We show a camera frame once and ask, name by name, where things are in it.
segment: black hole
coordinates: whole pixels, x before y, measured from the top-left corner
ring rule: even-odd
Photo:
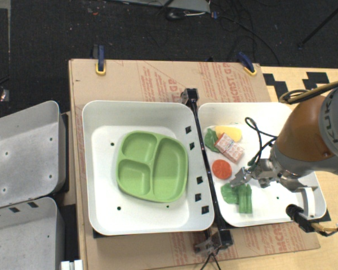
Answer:
[[[13,213],[20,212],[20,210],[16,207],[9,208]]]
[[[202,199],[202,194],[196,194],[195,195],[195,201],[197,202],[197,201],[200,201]]]
[[[202,214],[206,214],[209,212],[209,206],[203,206],[202,207]]]
[[[34,203],[34,202],[28,202],[28,204],[29,204],[29,206],[31,207],[31,208],[37,208],[37,207],[39,207],[36,203]]]

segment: blue clamp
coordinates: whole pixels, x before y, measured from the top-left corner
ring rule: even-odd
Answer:
[[[104,45],[99,45],[97,50],[97,64],[95,64],[95,67],[98,75],[105,75]]]
[[[253,63],[250,61],[247,55],[243,52],[237,54],[237,59],[243,64],[244,70],[250,75],[254,76],[257,74],[257,70],[254,69]]]

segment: green plate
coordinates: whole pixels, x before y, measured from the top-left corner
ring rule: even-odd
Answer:
[[[120,146],[116,178],[119,188],[134,197],[173,202],[184,193],[188,153],[176,139],[158,133],[134,131]]]

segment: black floor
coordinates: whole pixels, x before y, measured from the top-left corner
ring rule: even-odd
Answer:
[[[0,117],[55,100],[69,110],[68,60],[236,61],[338,68],[338,0],[212,0],[210,14],[168,21],[169,7],[99,0],[11,0],[0,10]],[[325,23],[303,46],[310,33]]]

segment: table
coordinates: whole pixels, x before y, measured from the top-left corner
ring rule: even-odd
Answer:
[[[161,256],[163,251],[170,250],[170,248],[166,248],[164,243],[158,240],[157,234],[110,237],[110,239],[93,238],[87,217],[83,145],[78,136],[81,127],[81,109],[87,102],[91,100],[176,101],[183,87],[198,88],[199,97],[202,94],[199,98],[201,103],[220,102],[221,99],[230,100],[237,95],[240,97],[239,101],[242,102],[278,101],[278,95],[286,87],[288,90],[303,89],[304,84],[310,87],[311,84],[338,80],[338,69],[261,67],[256,64],[258,76],[254,79],[242,74],[240,64],[211,63],[213,62],[107,60],[106,76],[97,76],[94,60],[69,61],[79,253],[86,270],[120,269],[120,265],[123,265],[121,269],[159,267],[173,269],[172,266],[180,265],[180,262],[173,263],[170,259],[166,260],[165,256]],[[232,76],[225,76],[229,72],[228,69]],[[228,86],[230,85],[228,78],[240,81],[241,84],[237,83],[237,89],[231,89]],[[220,81],[225,79],[228,84],[220,84]],[[247,89],[248,94],[243,95],[242,89]],[[318,172],[317,177],[332,219],[323,224],[333,226],[338,222],[338,176]],[[167,235],[160,235],[160,238],[167,238]],[[222,260],[219,262],[220,267],[222,269],[268,269],[269,267],[272,269],[338,269],[338,233],[331,237],[322,237],[316,233],[309,235],[312,235],[311,237],[314,235],[315,240],[318,238],[320,247],[297,252]],[[162,251],[158,250],[148,253],[148,256],[138,257],[139,249],[149,251],[153,247],[162,249]],[[175,269],[200,269],[201,266],[202,263],[198,263],[176,266]],[[216,266],[210,263],[206,268],[216,269]]]

